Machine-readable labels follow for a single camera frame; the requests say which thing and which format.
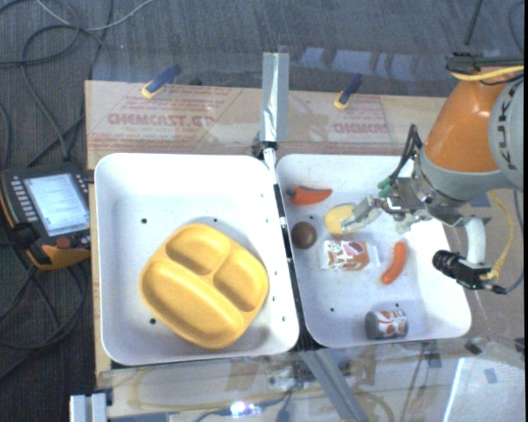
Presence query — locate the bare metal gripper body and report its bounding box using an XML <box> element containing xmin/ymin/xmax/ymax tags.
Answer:
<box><xmin>379</xmin><ymin>177</ymin><xmax>464</xmax><ymax>229</ymax></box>

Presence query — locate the orange sausage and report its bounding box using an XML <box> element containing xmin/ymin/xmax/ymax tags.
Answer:
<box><xmin>380</xmin><ymin>240</ymin><xmax>409</xmax><ymax>286</ymax></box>

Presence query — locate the white and brown packet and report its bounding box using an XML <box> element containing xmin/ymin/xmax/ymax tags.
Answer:
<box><xmin>319</xmin><ymin>238</ymin><xmax>381</xmax><ymax>273</ymax></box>

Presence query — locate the orange carrot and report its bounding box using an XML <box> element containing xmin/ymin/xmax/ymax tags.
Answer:
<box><xmin>285</xmin><ymin>186</ymin><xmax>334</xmax><ymax>206</ymax></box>

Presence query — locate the brown round toy food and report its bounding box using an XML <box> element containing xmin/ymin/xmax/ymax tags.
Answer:
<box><xmin>290</xmin><ymin>221</ymin><xmax>318</xmax><ymax>251</ymax></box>

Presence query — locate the white plastic tray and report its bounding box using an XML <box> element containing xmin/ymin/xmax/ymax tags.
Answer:
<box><xmin>275</xmin><ymin>153</ymin><xmax>473</xmax><ymax>349</ymax></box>
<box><xmin>93</xmin><ymin>152</ymin><xmax>301</xmax><ymax>367</ymax></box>

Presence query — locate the red and white can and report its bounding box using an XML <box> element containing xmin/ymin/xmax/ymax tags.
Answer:
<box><xmin>363</xmin><ymin>308</ymin><xmax>409</xmax><ymax>341</ymax></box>

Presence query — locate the yellow divided plate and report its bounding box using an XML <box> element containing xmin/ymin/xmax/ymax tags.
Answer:
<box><xmin>138</xmin><ymin>222</ymin><xmax>271</xmax><ymax>350</ymax></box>

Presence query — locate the brown cardboard board red print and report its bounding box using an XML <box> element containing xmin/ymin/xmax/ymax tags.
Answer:
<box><xmin>84</xmin><ymin>80</ymin><xmax>524</xmax><ymax>378</ymax></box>

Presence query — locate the black cylinder on white bracket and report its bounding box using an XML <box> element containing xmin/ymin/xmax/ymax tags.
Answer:
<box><xmin>431</xmin><ymin>216</ymin><xmax>495</xmax><ymax>291</ymax></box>

